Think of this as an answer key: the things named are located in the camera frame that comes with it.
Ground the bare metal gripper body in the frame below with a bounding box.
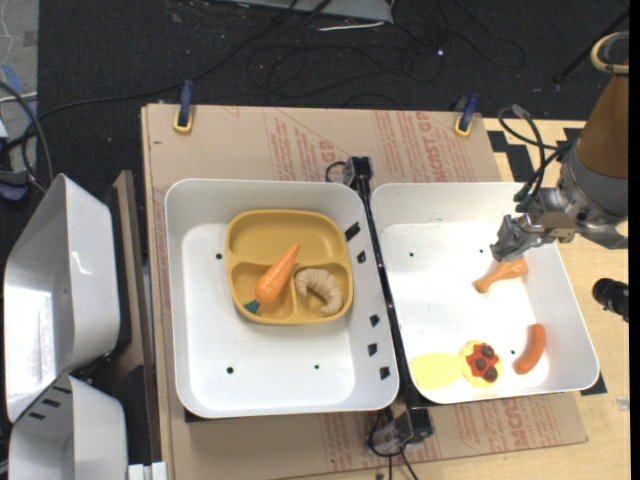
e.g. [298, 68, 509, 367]
[522, 186, 577, 244]

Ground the orange chicken drumstick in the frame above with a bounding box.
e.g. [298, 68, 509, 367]
[473, 258, 529, 295]

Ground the white plastic tray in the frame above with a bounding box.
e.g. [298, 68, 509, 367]
[163, 177, 401, 420]
[369, 181, 601, 406]

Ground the orange sausage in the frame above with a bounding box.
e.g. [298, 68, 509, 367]
[513, 322, 547, 376]

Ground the yellow spaghetti with meatballs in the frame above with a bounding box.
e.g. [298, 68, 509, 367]
[458, 339, 502, 389]

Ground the pale yellow flat oval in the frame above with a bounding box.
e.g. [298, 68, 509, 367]
[409, 351, 467, 391]

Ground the beige croissant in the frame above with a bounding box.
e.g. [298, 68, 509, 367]
[293, 266, 345, 318]

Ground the orange carrot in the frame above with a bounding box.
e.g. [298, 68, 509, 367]
[243, 241, 302, 316]

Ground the yellow divided plate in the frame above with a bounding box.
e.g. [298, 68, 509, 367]
[224, 209, 355, 326]

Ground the brown cardboard board red print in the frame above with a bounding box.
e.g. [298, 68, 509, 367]
[140, 103, 589, 475]

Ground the black cylinder on white bracket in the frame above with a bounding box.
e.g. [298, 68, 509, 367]
[591, 277, 630, 323]

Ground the black block with thin wires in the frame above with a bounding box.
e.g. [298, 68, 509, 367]
[344, 155, 374, 187]
[393, 406, 434, 443]

